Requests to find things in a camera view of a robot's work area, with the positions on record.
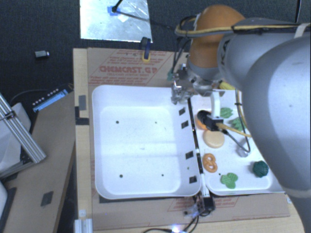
metal bracket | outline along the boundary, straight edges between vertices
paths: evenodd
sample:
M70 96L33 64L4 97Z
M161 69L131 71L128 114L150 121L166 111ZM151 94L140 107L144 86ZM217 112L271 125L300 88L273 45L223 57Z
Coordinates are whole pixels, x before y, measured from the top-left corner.
M88 218L85 220L77 219L74 221L75 233L93 233L93 220Z

black carpet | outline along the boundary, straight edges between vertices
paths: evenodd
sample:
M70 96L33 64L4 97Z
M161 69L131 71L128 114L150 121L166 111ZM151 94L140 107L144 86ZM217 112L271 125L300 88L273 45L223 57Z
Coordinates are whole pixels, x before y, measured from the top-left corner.
M245 17L294 22L297 0L147 0L153 50L174 51L176 36L159 24L175 27L180 19L212 4L233 7ZM52 90L73 82L73 48L138 49L138 43L80 39L79 0L0 0L0 92L7 100L30 89ZM299 22L310 22L311 0L302 0ZM48 50L50 58L35 59ZM25 94L27 112L42 94Z

cardboard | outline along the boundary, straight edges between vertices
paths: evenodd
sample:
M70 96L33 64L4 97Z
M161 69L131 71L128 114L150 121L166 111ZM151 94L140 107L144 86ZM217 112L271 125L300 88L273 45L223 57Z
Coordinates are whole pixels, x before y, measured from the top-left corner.
M191 218L184 211L193 205L192 198L150 200L105 200L94 185L94 145L91 94L101 84L169 87L167 73L172 68L173 53L151 51L145 63L140 50L88 49L88 102L90 118L91 190L93 229L108 230L185 224ZM178 65L186 62L186 53ZM215 198L216 210L200 222L230 221L289 216L284 194L260 194Z

metal frame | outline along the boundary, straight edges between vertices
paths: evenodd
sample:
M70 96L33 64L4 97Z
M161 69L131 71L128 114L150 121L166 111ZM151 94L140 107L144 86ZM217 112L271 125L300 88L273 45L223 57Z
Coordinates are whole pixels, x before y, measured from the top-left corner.
M0 173L0 178L5 178L21 171L32 164L39 163L42 161L46 154L39 147L39 145L33 140L30 133L22 125L19 118L16 116L15 112L12 110L9 103L5 100L3 95L0 93L0 119L4 121L7 127L10 129L12 134L20 142L23 149L28 154L32 162L24 164L22 161L8 168L4 172Z

white tray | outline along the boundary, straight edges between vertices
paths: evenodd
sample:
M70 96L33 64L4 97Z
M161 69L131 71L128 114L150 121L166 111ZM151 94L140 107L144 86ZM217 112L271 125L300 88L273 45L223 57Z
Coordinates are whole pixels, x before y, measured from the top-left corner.
M224 92L225 94L220 97L221 108L227 107L233 110L233 115L225 119L224 124L231 126L230 121L238 117L235 105L235 91L227 90ZM211 111L210 98L203 98L199 95L193 96L191 98L191 103L194 117L196 117L200 110ZM253 173L252 167L254 162L264 161L264 158L260 154L252 138L249 138L251 153L247 157L241 157L245 152L241 150L229 136L225 135L225 143L221 148L213 149L208 147L203 141L204 130L196 127L196 132L201 156L203 157L206 153L212 153L216 158L216 164L218 166L217 172L210 173L204 169L205 183L212 193L219 196L226 196L283 192L271 170L269 170L267 176L262 178L256 177ZM247 149L244 136L235 132L229 132ZM229 172L238 175L238 180L236 181L236 187L234 189L229 189L220 182L221 176Z
M102 85L92 103L101 196L184 197L200 190L188 105L173 105L170 88Z

